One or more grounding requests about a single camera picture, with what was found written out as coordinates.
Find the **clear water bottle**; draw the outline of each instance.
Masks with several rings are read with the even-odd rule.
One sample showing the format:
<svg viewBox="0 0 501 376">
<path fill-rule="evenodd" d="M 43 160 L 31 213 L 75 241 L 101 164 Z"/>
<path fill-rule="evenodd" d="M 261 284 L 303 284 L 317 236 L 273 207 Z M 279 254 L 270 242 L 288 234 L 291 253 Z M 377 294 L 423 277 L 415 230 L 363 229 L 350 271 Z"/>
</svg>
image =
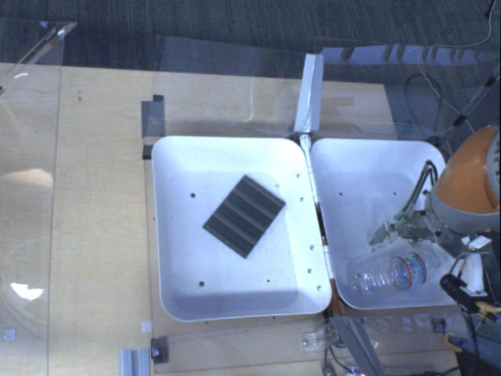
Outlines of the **clear water bottle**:
<svg viewBox="0 0 501 376">
<path fill-rule="evenodd" d="M 371 255 L 349 266 L 354 290 L 365 296 L 389 295 L 426 282 L 440 266 L 438 257 L 422 248 L 392 255 Z"/>
</svg>

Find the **white plastic tray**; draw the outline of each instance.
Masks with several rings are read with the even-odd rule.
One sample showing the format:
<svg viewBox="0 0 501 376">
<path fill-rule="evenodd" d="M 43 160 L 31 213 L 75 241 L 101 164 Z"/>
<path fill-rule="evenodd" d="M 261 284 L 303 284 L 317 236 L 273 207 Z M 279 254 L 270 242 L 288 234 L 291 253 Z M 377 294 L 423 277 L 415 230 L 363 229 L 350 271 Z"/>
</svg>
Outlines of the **white plastic tray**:
<svg viewBox="0 0 501 376">
<path fill-rule="evenodd" d="M 418 287 L 396 291 L 390 297 L 364 297 L 353 290 L 352 281 L 346 277 L 354 259 L 370 258 L 372 233 L 403 207 L 426 160 L 432 160 L 439 173 L 445 167 L 440 152 L 424 142 L 321 139 L 313 144 L 312 166 L 337 289 L 346 303 L 356 309 L 454 303 L 439 285 L 441 275 L 447 273 L 453 259 L 436 244 L 431 249 L 440 258 L 441 267 Z M 424 188 L 430 190 L 429 181 Z M 416 208 L 424 208 L 423 195 Z M 386 250 L 391 257 L 402 249 L 409 249 L 409 243 L 398 239 L 374 254 Z"/>
<path fill-rule="evenodd" d="M 169 136 L 153 148 L 160 300 L 184 321 L 318 313 L 330 280 L 301 148 L 286 139 Z M 203 229 L 248 175 L 286 202 L 244 259 Z"/>
</svg>

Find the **wooden table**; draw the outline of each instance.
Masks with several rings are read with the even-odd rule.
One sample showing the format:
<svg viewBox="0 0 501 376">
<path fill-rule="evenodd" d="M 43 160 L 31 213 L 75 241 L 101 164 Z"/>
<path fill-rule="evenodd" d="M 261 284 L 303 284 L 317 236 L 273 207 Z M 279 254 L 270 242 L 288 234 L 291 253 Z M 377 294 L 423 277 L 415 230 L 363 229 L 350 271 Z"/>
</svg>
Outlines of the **wooden table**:
<svg viewBox="0 0 501 376">
<path fill-rule="evenodd" d="M 160 332 L 164 327 L 179 336 L 202 333 L 200 349 L 211 351 L 214 335 L 203 333 L 227 326 L 175 322 L 158 302 L 157 269 L 151 266 L 156 250 L 148 242 L 149 230 L 152 233 L 154 227 L 146 196 L 152 190 L 149 162 L 145 165 L 142 160 L 140 104 L 161 93 L 166 107 L 181 117 L 208 116 L 224 121 L 237 116 L 243 121 L 251 115 L 250 125 L 262 118 L 279 123 L 294 114 L 300 81 L 73 67 L 63 67 L 60 75 L 56 171 L 50 178 L 54 191 L 52 247 L 47 252 L 50 274 L 45 276 L 50 278 L 40 280 L 50 291 L 49 306 L 40 315 L 49 319 L 49 334 L 48 338 L 20 334 L 15 342 L 0 342 L 0 356 L 8 358 L 0 360 L 0 374 L 118 375 L 120 350 L 148 346 L 152 321 Z M 42 77 L 33 85 L 27 84 L 26 93 L 43 89 L 49 79 Z M 324 91 L 323 118 L 340 129 L 368 121 L 391 122 L 382 85 L 326 82 Z M 36 115 L 40 107 L 33 109 Z M 24 260 L 26 255 L 32 259 L 32 269 L 39 265 L 43 270 L 48 265 L 38 264 L 36 250 L 25 251 Z M 278 324 L 280 330 L 287 330 L 287 324 L 292 330 L 298 321 L 309 324 L 315 319 L 285 319 Z M 296 350 L 301 354 L 299 345 Z M 176 374 L 321 374 L 322 352 L 300 361 L 288 353 L 285 360 L 251 366 L 245 359 L 238 360 L 238 347 L 216 351 L 221 357 L 206 367 L 225 362 L 223 369 L 198 366 L 199 371 L 183 373 L 183 366 L 193 369 L 187 363 L 193 357 L 185 352 L 177 362 Z M 450 351 L 427 352 L 426 347 L 411 344 L 406 351 L 382 359 L 392 363 L 394 373 L 405 370 L 407 363 L 441 370 L 456 364 Z"/>
</svg>

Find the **black grate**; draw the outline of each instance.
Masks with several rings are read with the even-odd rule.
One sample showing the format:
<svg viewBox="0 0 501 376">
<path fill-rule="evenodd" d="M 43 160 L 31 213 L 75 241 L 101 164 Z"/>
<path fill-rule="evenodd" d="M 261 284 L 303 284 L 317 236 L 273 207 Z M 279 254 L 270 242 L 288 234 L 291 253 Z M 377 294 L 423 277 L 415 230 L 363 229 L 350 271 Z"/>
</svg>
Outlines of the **black grate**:
<svg viewBox="0 0 501 376">
<path fill-rule="evenodd" d="M 245 175 L 204 229 L 246 258 L 284 206 L 284 201 Z"/>
</svg>

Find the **white cable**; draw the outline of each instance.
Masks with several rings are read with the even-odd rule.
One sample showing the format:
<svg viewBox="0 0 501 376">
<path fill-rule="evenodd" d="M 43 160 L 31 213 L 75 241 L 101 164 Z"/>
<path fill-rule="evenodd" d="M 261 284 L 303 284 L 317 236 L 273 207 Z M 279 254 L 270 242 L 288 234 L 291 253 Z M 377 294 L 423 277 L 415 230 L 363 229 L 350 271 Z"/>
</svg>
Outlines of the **white cable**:
<svg viewBox="0 0 501 376">
<path fill-rule="evenodd" d="M 466 48 L 475 47 L 475 46 L 479 46 L 479 45 L 486 43 L 491 38 L 491 35 L 492 35 L 492 14 L 494 13 L 494 7 L 496 6 L 497 1 L 498 0 L 494 0 L 494 2 L 492 3 L 491 12 L 488 15 L 488 33 L 484 39 L 482 39 L 479 42 L 471 43 L 469 45 L 432 45 L 432 46 L 428 46 L 428 48 L 442 47 L 442 48 L 448 48 L 448 49 L 466 49 Z M 445 103 L 446 106 L 450 107 L 457 115 L 461 115 L 461 113 L 451 103 L 449 103 L 447 100 L 442 98 L 440 93 L 438 93 L 437 89 L 431 84 L 430 78 L 428 78 L 428 76 L 424 73 L 423 68 L 421 67 L 421 59 L 422 59 L 422 55 L 425 52 L 425 50 L 426 49 L 423 49 L 421 51 L 421 53 L 419 53 L 417 55 L 417 66 L 420 69 L 421 74 L 423 75 L 424 79 L 428 83 L 428 86 L 430 86 L 430 88 L 434 92 L 434 94 L 439 99 L 442 99 L 442 102 Z M 471 133 L 474 133 L 473 127 L 471 126 L 470 122 L 468 120 L 465 120 L 465 123 L 470 128 Z"/>
</svg>

